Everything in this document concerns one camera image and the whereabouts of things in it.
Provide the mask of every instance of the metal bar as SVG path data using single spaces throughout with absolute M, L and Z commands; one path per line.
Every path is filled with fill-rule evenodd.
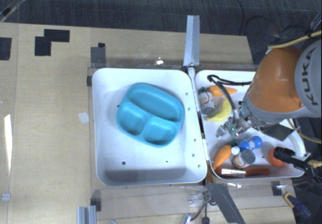
M 236 204 L 224 184 L 209 184 L 207 188 L 228 223 L 245 224 Z
M 200 19 L 199 16 L 187 17 L 186 47 L 183 66 L 199 65 Z
M 77 208 L 77 224 L 96 224 L 96 206 L 78 207 Z

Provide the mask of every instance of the black tape mark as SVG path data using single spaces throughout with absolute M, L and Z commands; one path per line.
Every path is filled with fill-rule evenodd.
M 0 37 L 0 60 L 9 60 L 12 38 Z
M 51 43 L 44 37 L 35 37 L 35 56 L 51 56 Z
M 46 42 L 69 42 L 69 30 L 45 29 L 44 40 Z

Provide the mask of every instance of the white tray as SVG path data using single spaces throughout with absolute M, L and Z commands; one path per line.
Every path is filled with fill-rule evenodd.
M 118 105 L 136 83 L 157 86 L 184 105 L 176 138 L 162 148 L 125 135 L 116 124 Z M 92 79 L 96 170 L 108 186 L 197 183 L 204 179 L 202 137 L 190 78 L 179 70 L 103 68 Z
M 248 72 L 248 71 L 218 71 L 218 70 L 203 70 L 197 73 L 196 75 L 196 86 L 197 88 L 201 87 L 209 87 L 211 85 L 214 85 L 214 83 L 211 83 L 207 76 L 210 74 L 215 74 L 219 76 L 220 78 L 235 81 L 235 82 L 247 82 L 251 81 L 255 75 L 255 72 Z M 238 107 L 238 101 L 242 101 L 244 94 L 249 86 L 227 86 L 231 87 L 237 90 L 237 93 L 232 94 L 231 98 L 236 104 L 236 107 Z M 213 121 L 207 121 L 205 117 L 202 118 L 205 137 L 207 140 L 207 146 L 210 158 L 213 159 L 214 156 L 218 153 L 221 147 L 223 147 L 225 144 L 229 143 L 230 141 L 236 140 L 237 142 L 252 137 L 254 135 L 258 135 L 263 140 L 263 146 L 257 150 L 254 150 L 254 153 L 256 155 L 256 161 L 252 165 L 252 167 L 261 166 L 261 167 L 267 167 L 270 169 L 271 173 L 269 176 L 256 176 L 252 177 L 253 179 L 267 179 L 267 178 L 291 178 L 291 177 L 300 177 L 304 174 L 303 171 L 296 169 L 293 167 L 292 164 L 284 164 L 282 167 L 274 167 L 271 165 L 267 158 L 268 158 L 268 151 L 272 147 L 286 147 L 291 150 L 294 150 L 293 144 L 290 141 L 290 139 L 285 139 L 284 141 L 279 141 L 277 139 L 271 138 L 267 135 L 262 134 L 261 132 L 251 128 L 247 130 L 245 133 L 242 133 L 237 139 L 236 137 L 231 137 L 229 134 L 224 135 L 221 138 L 216 137 L 216 131 L 220 125 L 222 125 L 226 120 L 222 121 L 221 123 L 216 123 Z M 285 125 L 287 127 L 290 127 L 286 120 L 281 122 L 282 125 Z M 231 169 L 233 168 L 231 164 L 231 159 L 233 156 L 230 157 L 229 160 L 227 160 L 224 164 L 224 168 Z

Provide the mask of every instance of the red object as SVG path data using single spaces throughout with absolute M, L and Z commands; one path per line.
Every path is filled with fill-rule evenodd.
M 273 154 L 274 150 L 275 150 L 275 147 L 271 148 L 270 151 L 268 152 L 268 161 L 270 164 L 276 167 L 281 167 L 284 165 L 284 162 L 274 157 L 274 154 Z

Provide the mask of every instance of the orange object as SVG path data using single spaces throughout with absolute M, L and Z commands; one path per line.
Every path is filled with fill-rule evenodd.
M 231 156 L 231 146 L 225 145 L 220 149 L 216 157 L 214 158 L 212 169 L 216 170 L 218 167 L 220 167 L 226 160 L 229 159 Z
M 237 92 L 237 90 L 234 88 L 230 88 L 230 87 L 225 87 L 225 88 L 229 94 L 233 94 L 233 93 Z M 212 96 L 214 96 L 214 97 L 223 96 L 221 89 L 217 85 L 213 85 L 213 86 L 208 87 L 208 90 L 211 92 Z
M 286 113 L 304 107 L 294 83 L 301 53 L 300 49 L 286 47 L 273 49 L 263 58 L 248 89 L 248 98 L 256 108 Z
M 276 167 L 281 167 L 284 165 L 284 162 L 274 157 L 274 150 L 275 150 L 275 147 L 271 148 L 270 151 L 268 152 L 268 161 L 270 164 Z

